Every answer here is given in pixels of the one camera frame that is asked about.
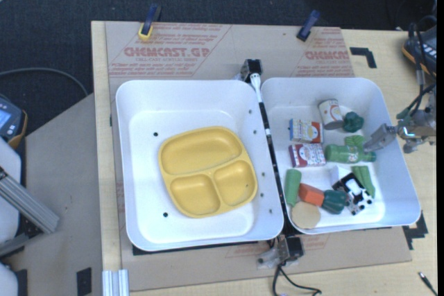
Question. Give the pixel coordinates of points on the dark green broccoli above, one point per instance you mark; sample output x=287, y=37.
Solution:
x=354, y=122

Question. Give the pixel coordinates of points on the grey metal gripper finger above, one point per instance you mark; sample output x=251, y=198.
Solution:
x=412, y=146
x=379, y=137

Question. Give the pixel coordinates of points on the yellow divided plate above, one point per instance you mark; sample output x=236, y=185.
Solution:
x=201, y=152

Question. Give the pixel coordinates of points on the red and white carton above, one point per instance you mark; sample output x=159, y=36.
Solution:
x=307, y=155

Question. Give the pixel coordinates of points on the white plastic tray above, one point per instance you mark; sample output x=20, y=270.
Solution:
x=392, y=183
x=138, y=183

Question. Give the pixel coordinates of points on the orange carrot piece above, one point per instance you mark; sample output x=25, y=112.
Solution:
x=310, y=194

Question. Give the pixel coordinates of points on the dark green pepper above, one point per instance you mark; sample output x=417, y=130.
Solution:
x=334, y=201

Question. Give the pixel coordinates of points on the white can with orange print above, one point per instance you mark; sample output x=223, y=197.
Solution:
x=330, y=113

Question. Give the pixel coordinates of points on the brown cardboard board red print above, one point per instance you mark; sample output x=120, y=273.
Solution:
x=277, y=45

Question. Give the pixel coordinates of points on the blue and yellow carton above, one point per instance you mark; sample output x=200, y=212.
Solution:
x=305, y=131

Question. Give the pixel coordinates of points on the light green pea pod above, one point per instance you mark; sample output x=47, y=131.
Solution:
x=364, y=178

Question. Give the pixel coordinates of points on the light green cucumber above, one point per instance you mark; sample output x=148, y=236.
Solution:
x=292, y=187

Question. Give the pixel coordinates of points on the tan round biscuit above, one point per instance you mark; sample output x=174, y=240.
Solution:
x=305, y=215

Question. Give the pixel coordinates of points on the light green leafy vegetable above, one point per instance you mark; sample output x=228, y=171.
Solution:
x=354, y=141

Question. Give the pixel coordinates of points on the green bottle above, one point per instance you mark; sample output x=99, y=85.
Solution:
x=343, y=153

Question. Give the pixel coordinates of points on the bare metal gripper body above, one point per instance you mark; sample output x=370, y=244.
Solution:
x=423, y=130

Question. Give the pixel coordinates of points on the thin black and white rod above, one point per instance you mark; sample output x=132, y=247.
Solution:
x=267, y=128

